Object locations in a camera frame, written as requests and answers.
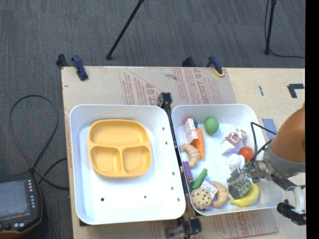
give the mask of yellow divided plate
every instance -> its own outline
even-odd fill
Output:
[[[89,129],[88,148],[96,172],[110,177],[144,174],[152,163],[146,128],[130,119],[102,119]]]

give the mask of orange carrot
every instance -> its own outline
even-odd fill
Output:
[[[198,149],[200,158],[204,159],[205,157],[205,149],[204,149],[204,136],[203,132],[199,129],[196,128],[196,132],[198,135],[198,140],[194,143],[194,146]]]

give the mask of green cucumber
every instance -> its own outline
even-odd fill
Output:
[[[197,188],[200,187],[200,185],[201,185],[201,184],[203,183],[203,181],[205,180],[207,174],[208,174],[208,173],[207,173],[207,169],[204,168],[204,169],[202,170],[202,172],[200,173],[200,175],[197,177],[197,179],[194,180],[194,182],[193,182],[193,184],[192,184],[192,186],[191,186],[192,190],[197,189]]]

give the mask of red tomato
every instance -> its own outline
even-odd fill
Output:
[[[248,147],[248,146],[242,147],[239,150],[238,154],[245,157],[245,163],[247,163],[249,160],[251,160],[252,157],[255,155],[253,149],[251,147]]]

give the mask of gray carpet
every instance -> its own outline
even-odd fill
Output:
[[[25,95],[44,96],[58,110],[57,130],[36,168],[44,173],[66,157],[56,66],[60,54],[70,65],[72,56],[79,55],[85,66],[179,67],[190,56],[205,67],[213,55],[222,67],[305,68],[306,0],[277,0],[271,52],[265,55],[267,1],[145,0],[107,60],[138,0],[0,0],[0,176],[30,167],[11,136],[9,120],[14,103]],[[32,162],[54,129],[55,116],[53,106],[40,97],[23,99],[12,111],[12,130]],[[67,186],[67,176],[66,161],[47,174],[61,186]],[[56,228],[61,239],[71,239],[68,190],[43,180],[40,187],[52,223],[44,215],[23,238],[57,239]]]

